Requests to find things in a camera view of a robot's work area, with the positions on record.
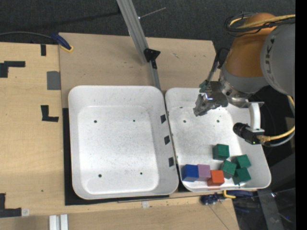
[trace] blue cube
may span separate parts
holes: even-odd
[[[181,171],[182,180],[185,182],[194,182],[199,178],[198,166],[186,164]]]

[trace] white bracket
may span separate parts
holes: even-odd
[[[22,217],[27,217],[30,215],[30,210],[29,209],[22,209],[21,210],[21,216]]]
[[[142,208],[149,208],[149,201],[142,201]]]
[[[68,216],[49,216],[49,230],[68,230]]]
[[[260,107],[263,105],[263,102],[250,102],[248,106],[249,114],[250,114],[250,131],[264,131],[261,129],[261,115],[260,115]]]

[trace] green cube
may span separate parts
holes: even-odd
[[[238,168],[248,168],[251,166],[248,156],[246,154],[235,157],[232,162],[236,163]]]
[[[212,148],[213,152],[213,159],[215,160],[222,160],[229,158],[229,146],[224,144],[216,144]]]
[[[221,164],[221,168],[220,170],[223,171],[224,173],[224,177],[226,179],[230,179],[232,178],[235,173],[236,173],[236,164],[232,163],[228,160],[225,160],[222,164]]]
[[[240,183],[249,181],[251,177],[247,168],[239,168],[236,170],[236,173],[232,179],[234,180],[235,185],[238,185]]]

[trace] orange cube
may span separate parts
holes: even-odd
[[[208,186],[220,186],[225,182],[222,170],[211,170],[211,178],[207,181]]]

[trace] white tray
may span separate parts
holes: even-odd
[[[164,97],[151,86],[69,93],[72,185],[84,199],[174,192],[178,175]]]
[[[209,164],[211,170],[220,168],[221,161],[214,160],[212,147],[217,143],[229,145],[230,158],[247,154],[251,167],[251,180],[235,185],[232,179],[225,179],[220,187],[208,186],[207,182],[182,182],[193,192],[226,189],[260,189],[271,183],[271,173],[261,145],[250,145],[233,132],[235,123],[249,123],[247,109],[239,109],[231,104],[226,108],[210,110],[204,116],[196,117],[193,107],[199,89],[173,88],[166,92],[165,102],[169,113],[177,162],[180,172],[185,164]]]

